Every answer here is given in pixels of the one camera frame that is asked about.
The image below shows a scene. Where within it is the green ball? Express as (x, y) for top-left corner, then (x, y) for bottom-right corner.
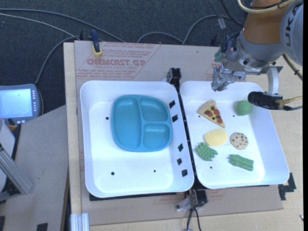
(235, 100), (253, 116)

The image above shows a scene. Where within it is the brown cardboard board red print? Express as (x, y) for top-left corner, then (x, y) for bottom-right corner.
(74, 40), (284, 226)

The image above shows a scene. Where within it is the green toy asparagus bundle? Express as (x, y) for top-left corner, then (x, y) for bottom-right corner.
(227, 154), (254, 171)

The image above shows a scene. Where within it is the black cylinder on white bracket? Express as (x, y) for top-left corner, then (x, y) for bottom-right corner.
(247, 65), (284, 110)

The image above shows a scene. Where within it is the white plastic tray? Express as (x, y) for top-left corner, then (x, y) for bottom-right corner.
(180, 80), (290, 190)
(79, 80), (195, 198)

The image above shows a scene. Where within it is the blue divided plate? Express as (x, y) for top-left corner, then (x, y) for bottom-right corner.
(111, 94), (173, 153)

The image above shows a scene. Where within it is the toy chocolate chip biscuit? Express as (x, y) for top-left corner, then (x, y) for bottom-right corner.
(229, 132), (249, 150)

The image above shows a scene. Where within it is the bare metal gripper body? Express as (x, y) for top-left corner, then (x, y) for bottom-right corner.
(218, 51), (275, 81)

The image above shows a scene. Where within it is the toy pizza slice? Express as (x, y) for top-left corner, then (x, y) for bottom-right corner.
(197, 100), (226, 129)

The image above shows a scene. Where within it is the thin black rod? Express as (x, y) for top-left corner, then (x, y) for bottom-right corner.
(175, 80), (198, 192)

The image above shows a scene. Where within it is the yellow toy bread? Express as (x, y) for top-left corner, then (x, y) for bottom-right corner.
(204, 128), (228, 147)

